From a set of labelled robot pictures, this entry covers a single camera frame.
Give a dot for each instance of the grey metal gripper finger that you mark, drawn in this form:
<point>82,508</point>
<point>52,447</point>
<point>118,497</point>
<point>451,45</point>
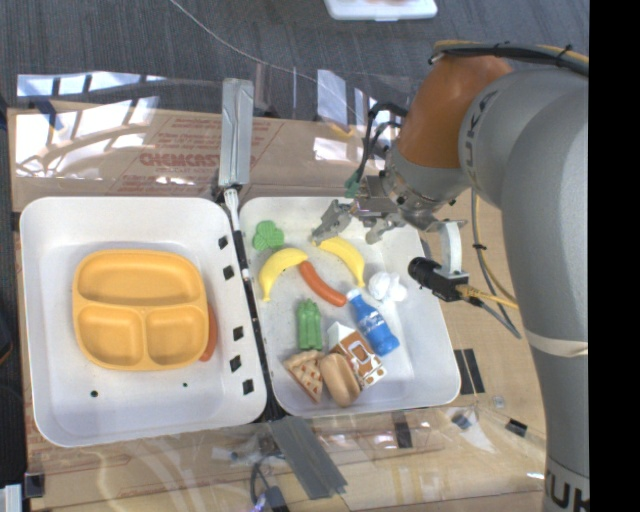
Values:
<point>378,231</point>
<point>329,222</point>

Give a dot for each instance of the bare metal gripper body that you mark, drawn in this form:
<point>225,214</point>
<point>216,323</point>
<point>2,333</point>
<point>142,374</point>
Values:
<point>387,200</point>

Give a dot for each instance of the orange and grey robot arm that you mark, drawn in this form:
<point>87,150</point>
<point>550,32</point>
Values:
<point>530,165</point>

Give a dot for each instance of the yellow banana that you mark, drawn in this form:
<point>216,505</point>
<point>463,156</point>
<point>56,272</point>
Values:
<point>277,267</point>
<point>347,256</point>

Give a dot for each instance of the white crumpled lump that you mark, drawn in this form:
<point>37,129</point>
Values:
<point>386,286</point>

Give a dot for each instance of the orange sausage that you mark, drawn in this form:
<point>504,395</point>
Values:
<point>212,335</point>
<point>322,284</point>

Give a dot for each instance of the green broccoli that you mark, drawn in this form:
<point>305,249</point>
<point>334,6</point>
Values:
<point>267,236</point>

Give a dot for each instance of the white plastic tray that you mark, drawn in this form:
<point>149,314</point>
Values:
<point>350,310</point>
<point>125,320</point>

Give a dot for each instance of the blue bottle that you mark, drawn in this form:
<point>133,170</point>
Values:
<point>372,325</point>

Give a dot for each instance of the green asparagus bundle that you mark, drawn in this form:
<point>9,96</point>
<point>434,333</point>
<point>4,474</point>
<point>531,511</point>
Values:
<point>309,325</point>

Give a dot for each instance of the orange and white carton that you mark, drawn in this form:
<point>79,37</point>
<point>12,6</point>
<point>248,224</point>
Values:
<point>357,352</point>

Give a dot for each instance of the pizza slice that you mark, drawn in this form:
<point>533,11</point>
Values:
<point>307,372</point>

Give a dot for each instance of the tan hot dog bun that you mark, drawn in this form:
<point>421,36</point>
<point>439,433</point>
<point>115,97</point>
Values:
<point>340,380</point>

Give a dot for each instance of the brown cardboard board red print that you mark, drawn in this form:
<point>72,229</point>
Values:
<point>165,155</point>

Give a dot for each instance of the orange divided plate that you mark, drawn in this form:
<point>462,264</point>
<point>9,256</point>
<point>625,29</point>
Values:
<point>140,310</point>

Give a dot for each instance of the black cylinder on white bracket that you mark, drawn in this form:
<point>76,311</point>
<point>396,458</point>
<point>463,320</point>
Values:
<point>440,275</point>

